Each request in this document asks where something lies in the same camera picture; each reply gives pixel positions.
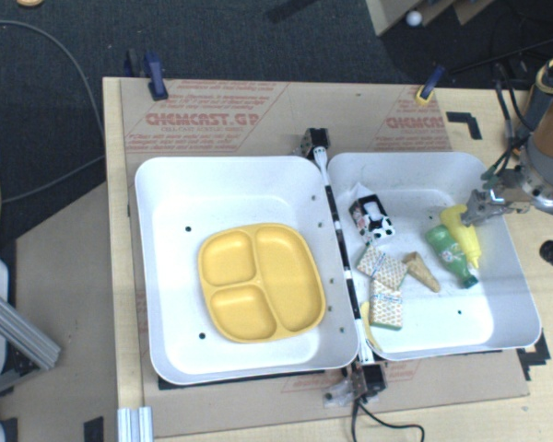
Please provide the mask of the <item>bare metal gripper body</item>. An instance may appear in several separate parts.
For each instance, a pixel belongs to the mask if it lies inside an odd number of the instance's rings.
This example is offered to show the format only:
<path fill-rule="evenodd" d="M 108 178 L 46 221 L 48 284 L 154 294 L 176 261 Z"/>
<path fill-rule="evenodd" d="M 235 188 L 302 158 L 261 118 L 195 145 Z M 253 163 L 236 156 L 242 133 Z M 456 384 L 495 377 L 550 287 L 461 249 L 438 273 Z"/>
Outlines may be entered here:
<path fill-rule="evenodd" d="M 541 177 L 502 174 L 489 189 L 489 198 L 506 210 L 522 213 L 533 207 L 553 215 L 553 185 Z"/>

